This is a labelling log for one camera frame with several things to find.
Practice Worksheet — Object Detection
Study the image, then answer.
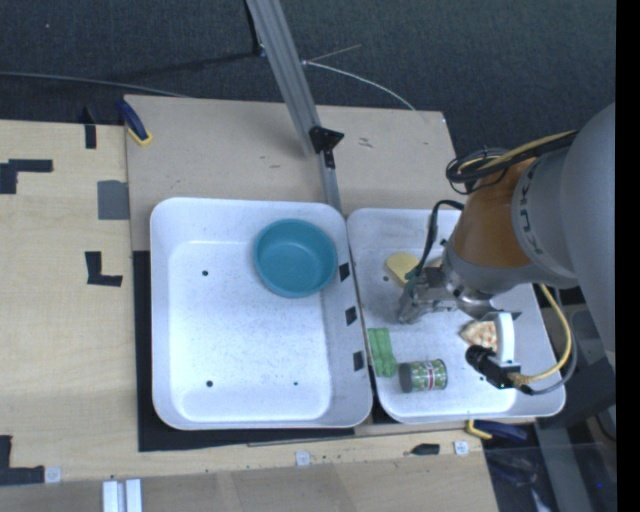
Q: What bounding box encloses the toy pizza slice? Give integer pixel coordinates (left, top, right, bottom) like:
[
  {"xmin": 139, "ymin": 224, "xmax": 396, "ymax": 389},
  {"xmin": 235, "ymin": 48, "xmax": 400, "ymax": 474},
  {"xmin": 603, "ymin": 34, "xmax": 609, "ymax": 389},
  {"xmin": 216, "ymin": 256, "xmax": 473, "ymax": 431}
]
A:
[{"xmin": 459, "ymin": 319, "xmax": 499, "ymax": 351}]

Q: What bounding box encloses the teal bowl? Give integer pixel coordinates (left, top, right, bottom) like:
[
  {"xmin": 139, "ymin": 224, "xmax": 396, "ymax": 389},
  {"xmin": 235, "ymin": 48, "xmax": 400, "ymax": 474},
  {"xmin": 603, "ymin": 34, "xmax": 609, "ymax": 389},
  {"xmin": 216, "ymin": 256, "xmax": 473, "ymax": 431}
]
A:
[{"xmin": 252, "ymin": 218, "xmax": 340, "ymax": 300}]

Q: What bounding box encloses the white plastic tray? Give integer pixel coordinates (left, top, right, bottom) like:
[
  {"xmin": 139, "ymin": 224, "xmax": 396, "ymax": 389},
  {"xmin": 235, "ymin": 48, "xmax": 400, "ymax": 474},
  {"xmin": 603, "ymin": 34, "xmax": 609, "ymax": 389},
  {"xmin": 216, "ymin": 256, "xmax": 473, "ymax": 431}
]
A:
[
  {"xmin": 149, "ymin": 196, "xmax": 374, "ymax": 431},
  {"xmin": 346, "ymin": 207, "xmax": 567, "ymax": 425}
]

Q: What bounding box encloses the pale wood board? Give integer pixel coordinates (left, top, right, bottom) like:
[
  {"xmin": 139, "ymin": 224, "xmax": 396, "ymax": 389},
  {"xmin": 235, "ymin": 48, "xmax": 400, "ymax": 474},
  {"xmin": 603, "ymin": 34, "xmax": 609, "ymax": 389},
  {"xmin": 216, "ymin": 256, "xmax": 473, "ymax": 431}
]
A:
[{"xmin": 123, "ymin": 94, "xmax": 536, "ymax": 447}]

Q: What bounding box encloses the green can with grey lid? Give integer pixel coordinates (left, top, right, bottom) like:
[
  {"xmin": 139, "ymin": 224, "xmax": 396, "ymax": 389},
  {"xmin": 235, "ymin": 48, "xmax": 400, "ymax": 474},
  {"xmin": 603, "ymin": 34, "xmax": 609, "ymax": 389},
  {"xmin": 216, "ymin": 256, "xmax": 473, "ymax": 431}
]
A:
[{"xmin": 398, "ymin": 358, "xmax": 449, "ymax": 394}]

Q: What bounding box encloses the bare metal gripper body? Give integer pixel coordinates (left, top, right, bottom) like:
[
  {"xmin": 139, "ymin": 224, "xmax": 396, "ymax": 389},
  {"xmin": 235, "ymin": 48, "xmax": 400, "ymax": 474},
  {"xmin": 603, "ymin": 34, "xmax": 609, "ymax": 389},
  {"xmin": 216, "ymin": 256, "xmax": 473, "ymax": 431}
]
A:
[{"xmin": 407, "ymin": 266, "xmax": 501, "ymax": 321}]

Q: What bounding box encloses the yellow toy bread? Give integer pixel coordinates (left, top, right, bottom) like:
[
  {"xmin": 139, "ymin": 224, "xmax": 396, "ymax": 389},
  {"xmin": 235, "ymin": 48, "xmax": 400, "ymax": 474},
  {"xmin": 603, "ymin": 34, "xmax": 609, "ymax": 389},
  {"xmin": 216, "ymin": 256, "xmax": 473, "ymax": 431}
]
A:
[{"xmin": 384, "ymin": 252, "xmax": 421, "ymax": 287}]

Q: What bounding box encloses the black cylinder on white bracket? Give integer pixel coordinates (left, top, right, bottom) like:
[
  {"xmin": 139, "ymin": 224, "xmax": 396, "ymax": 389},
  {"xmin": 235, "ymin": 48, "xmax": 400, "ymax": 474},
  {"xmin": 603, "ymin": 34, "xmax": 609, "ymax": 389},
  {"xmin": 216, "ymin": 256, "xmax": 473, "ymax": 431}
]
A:
[{"xmin": 464, "ymin": 310, "xmax": 524, "ymax": 390}]

